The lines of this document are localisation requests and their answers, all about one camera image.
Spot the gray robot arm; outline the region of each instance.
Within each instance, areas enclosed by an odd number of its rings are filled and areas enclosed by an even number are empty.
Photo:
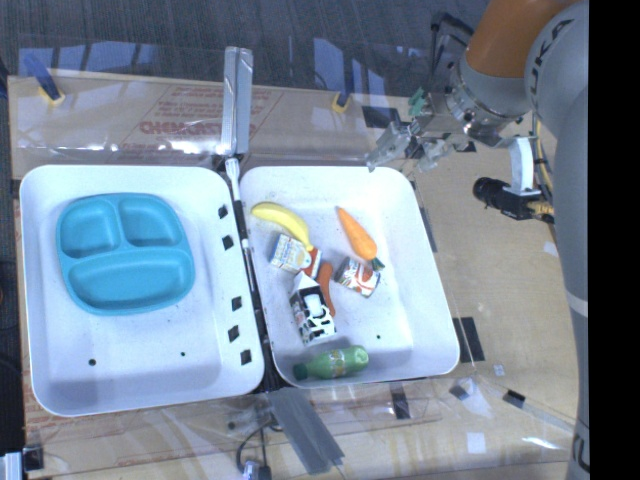
[[[391,125],[367,156],[369,169],[418,144],[418,167],[433,168],[469,139],[489,147],[519,145],[500,131],[525,113],[557,139],[553,209],[558,252],[578,356],[580,391],[567,479],[590,478],[588,314],[588,66],[589,0],[492,0],[451,74],[451,90],[427,94],[410,125]],[[489,206],[524,218],[526,183],[490,187]],[[474,187],[479,196],[486,186]]]

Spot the small carton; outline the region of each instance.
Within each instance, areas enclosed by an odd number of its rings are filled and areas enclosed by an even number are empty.
[[[322,252],[316,248],[307,251],[295,238],[280,233],[271,251],[269,263],[292,274],[303,271],[312,279],[318,275]]]
[[[293,280],[289,304],[305,346],[336,334],[336,326],[320,285],[304,272],[298,273]]]

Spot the carrot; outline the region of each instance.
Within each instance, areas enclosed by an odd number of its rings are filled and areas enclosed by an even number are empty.
[[[324,301],[329,306],[329,313],[331,316],[336,316],[336,310],[333,307],[333,302],[331,301],[331,294],[329,293],[329,281],[331,281],[331,276],[333,275],[333,266],[331,263],[323,261],[320,265],[320,270],[318,271],[318,277],[316,277],[316,282],[320,285],[320,289],[322,290],[322,295],[324,295]]]
[[[342,228],[347,234],[349,243],[353,251],[361,258],[370,261],[373,270],[379,271],[384,268],[384,264],[376,257],[378,254],[378,246],[369,233],[354,219],[344,208],[337,207],[338,217]]]

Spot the white tray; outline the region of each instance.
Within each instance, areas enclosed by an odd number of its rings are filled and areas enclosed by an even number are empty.
[[[56,254],[58,216],[77,198],[117,192],[157,195],[180,217],[196,280],[177,304],[98,316],[69,296]],[[25,176],[20,204],[31,374],[45,409],[62,416],[122,411],[240,395],[260,383],[264,358],[220,176],[197,167],[49,165]],[[235,244],[229,249],[225,236]]]
[[[379,167],[257,167],[240,183],[253,260],[273,356],[280,375],[301,387],[392,381],[441,375],[458,363],[460,348],[451,314],[409,181]],[[288,303],[293,275],[269,264],[283,229],[250,214],[261,201],[294,210],[309,225],[311,242],[337,268],[351,251],[335,207],[367,229],[385,263],[381,282],[366,299],[331,282],[337,334],[305,347]],[[352,377],[298,382],[293,365],[335,347],[362,345],[369,366]]]

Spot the bottle label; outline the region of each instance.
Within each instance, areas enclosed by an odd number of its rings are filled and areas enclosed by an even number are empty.
[[[342,350],[337,349],[329,352],[329,369],[334,379],[347,374],[347,361]]]

